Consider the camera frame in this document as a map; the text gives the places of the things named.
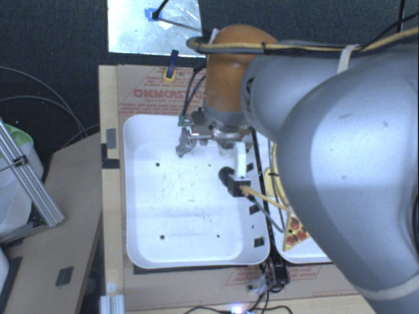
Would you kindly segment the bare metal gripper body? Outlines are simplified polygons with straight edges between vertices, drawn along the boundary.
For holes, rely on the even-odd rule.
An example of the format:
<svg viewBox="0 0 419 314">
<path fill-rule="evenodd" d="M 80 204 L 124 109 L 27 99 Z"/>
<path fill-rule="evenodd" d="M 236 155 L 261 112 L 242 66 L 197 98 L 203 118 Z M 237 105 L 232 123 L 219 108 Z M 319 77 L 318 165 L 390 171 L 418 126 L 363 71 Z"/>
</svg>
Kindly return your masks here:
<svg viewBox="0 0 419 314">
<path fill-rule="evenodd" d="M 197 143 L 215 141 L 222 149 L 232 149 L 235 143 L 249 135 L 249 123 L 242 111 L 222 112 L 199 108 L 191 115 L 191 148 Z"/>
</svg>

